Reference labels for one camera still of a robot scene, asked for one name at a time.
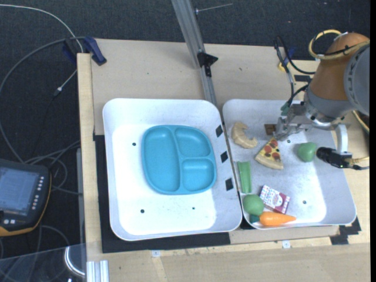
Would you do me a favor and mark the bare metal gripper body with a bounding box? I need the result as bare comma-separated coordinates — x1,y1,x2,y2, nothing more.
277,102,339,131

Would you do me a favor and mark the green round toy fruit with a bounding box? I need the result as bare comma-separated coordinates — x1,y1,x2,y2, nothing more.
242,194,266,217

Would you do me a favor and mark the beige toy croissant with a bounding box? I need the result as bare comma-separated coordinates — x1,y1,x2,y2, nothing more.
230,121,259,150

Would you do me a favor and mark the blue divided plate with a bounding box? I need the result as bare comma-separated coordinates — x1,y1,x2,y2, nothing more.
140,124,218,196

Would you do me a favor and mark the green toy pear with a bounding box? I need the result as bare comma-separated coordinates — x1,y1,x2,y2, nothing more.
296,141,318,163

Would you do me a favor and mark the black cylinder on white bracket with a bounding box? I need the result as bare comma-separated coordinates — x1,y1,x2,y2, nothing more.
315,123,353,170

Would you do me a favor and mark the thin black and white rod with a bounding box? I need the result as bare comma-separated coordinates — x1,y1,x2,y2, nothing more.
219,103,244,227

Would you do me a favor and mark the white and pink carton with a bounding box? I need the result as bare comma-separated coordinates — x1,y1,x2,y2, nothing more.
258,184,291,214

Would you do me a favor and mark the orange toy carrot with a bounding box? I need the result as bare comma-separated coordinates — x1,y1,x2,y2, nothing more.
249,211,297,227

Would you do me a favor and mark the toy pizza slice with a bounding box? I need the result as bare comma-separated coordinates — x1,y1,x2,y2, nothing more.
254,136,285,170

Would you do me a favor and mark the white plastic tray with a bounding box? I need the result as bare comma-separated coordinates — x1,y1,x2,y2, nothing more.
221,98,358,231
102,98,244,242

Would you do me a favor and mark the green toy celery stick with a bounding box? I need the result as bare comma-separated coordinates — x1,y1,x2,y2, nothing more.
236,160,253,194

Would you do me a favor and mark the brown cardboard board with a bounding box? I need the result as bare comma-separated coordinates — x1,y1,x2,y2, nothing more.
90,38,342,245

